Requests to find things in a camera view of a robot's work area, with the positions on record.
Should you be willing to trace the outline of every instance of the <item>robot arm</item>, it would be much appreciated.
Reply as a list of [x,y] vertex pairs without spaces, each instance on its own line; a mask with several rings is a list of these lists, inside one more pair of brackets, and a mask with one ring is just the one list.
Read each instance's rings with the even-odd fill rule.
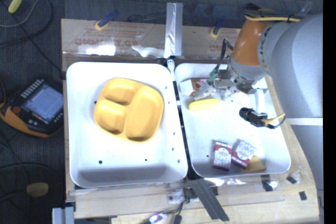
[[262,19],[248,20],[242,27],[229,60],[230,79],[238,90],[250,93],[251,86],[265,74],[272,77],[287,121],[310,164],[320,223],[324,223],[323,15],[294,22]]

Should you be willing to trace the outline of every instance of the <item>device screen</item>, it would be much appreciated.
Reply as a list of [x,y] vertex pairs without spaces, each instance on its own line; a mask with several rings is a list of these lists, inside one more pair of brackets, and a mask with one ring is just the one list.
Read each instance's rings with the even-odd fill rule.
[[48,124],[63,108],[63,95],[49,85],[43,84],[21,107],[28,112],[32,111]]

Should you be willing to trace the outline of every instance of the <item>red button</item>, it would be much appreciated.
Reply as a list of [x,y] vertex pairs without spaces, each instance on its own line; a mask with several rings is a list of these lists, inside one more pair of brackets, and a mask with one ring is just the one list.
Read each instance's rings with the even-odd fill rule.
[[12,111],[16,114],[19,115],[21,112],[21,108],[19,106],[15,106],[12,108]]

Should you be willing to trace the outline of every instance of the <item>yellow capsule object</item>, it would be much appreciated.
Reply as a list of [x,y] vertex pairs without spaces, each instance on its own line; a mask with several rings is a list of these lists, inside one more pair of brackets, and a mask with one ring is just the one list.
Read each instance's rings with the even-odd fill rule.
[[12,0],[12,2],[10,3],[8,7],[8,12],[11,14],[15,13],[17,9],[20,7],[21,3],[22,3],[22,0]]
[[189,104],[188,108],[192,111],[201,111],[201,110],[209,110],[214,109],[220,105],[221,101],[219,99],[201,99],[197,101],[193,101]]

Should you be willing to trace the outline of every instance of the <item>yellow bowl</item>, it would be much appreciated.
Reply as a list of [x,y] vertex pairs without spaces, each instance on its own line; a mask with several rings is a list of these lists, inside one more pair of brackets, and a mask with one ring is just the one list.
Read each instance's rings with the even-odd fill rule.
[[135,80],[114,78],[101,90],[93,118],[115,137],[144,142],[158,130],[163,107],[156,89]]

